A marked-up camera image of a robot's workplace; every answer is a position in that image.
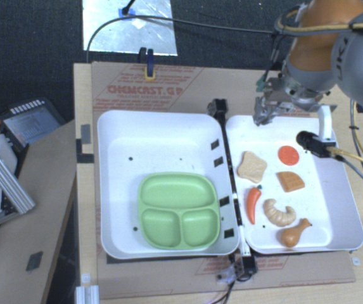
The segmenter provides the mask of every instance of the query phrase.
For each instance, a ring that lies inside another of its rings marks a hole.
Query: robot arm
[[[362,0],[312,0],[300,27],[363,23]],[[363,31],[297,37],[279,78],[270,78],[256,98],[253,119],[265,125],[295,108],[313,112],[335,84],[363,106]]]

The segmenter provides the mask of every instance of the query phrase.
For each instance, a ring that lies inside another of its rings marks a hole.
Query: white tray
[[[255,251],[271,254],[354,250],[362,246],[363,228],[344,165],[306,153],[296,143],[296,135],[302,130],[318,134],[317,118],[276,117],[272,123],[257,127],[251,116],[235,116],[227,121],[226,129],[245,238]],[[284,145],[299,152],[300,161],[296,165],[287,166],[279,161],[277,152]],[[255,209],[255,225],[247,218],[245,204],[248,190],[257,184],[240,178],[236,172],[245,151],[252,151],[267,162],[260,182],[263,189]],[[280,171],[297,173],[305,188],[285,193],[276,176]],[[312,224],[294,248],[285,248],[279,242],[282,228],[271,224],[265,216],[263,203],[269,198],[276,199],[275,206],[280,210],[285,211],[287,205],[295,209],[296,220],[287,227],[297,225],[301,218],[309,219]]]
[[[225,255],[237,248],[239,234],[222,131],[212,117],[108,111],[98,120],[98,147],[101,240],[109,255],[121,259]],[[215,167],[219,159],[223,163]],[[214,185],[218,199],[229,198],[220,207],[220,234],[214,244],[197,250],[162,250],[143,238],[137,189],[144,177],[155,172],[203,175]]]

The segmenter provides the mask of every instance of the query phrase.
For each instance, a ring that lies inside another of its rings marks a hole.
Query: metal sheet
[[[103,23],[121,17],[130,0],[83,0],[83,46]],[[170,0],[136,0],[130,14],[172,17]],[[138,53],[152,48],[156,55],[177,56],[172,22],[160,20],[122,20],[102,29],[92,41],[90,51]]]

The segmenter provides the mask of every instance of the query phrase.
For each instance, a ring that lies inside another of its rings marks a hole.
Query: dark background
[[[310,0],[170,1],[174,18],[272,30],[283,11]],[[265,68],[271,46],[265,34],[183,24],[175,24],[175,39],[178,56],[157,57],[157,63],[259,69]],[[289,44],[286,39],[283,51]],[[82,0],[0,0],[0,106],[47,97],[72,119],[73,64],[85,60]],[[136,55],[91,53],[90,60],[135,62]]]

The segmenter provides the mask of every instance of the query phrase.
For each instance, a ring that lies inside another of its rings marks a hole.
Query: cardboard sheet
[[[226,285],[217,283],[215,278],[220,270],[229,265],[225,256],[123,261],[110,258],[103,251],[100,238],[96,122],[104,111],[110,109],[205,113],[207,105],[214,98],[228,100],[228,117],[250,115],[254,108],[255,82],[262,71],[157,66],[157,81],[147,82],[143,70],[144,65],[125,63],[92,65],[93,116],[88,124],[94,127],[92,144],[96,182],[97,283],[100,297],[109,299],[225,290]],[[249,282],[237,284],[236,289],[355,281],[352,263],[346,251],[260,256],[257,264],[258,273]]]

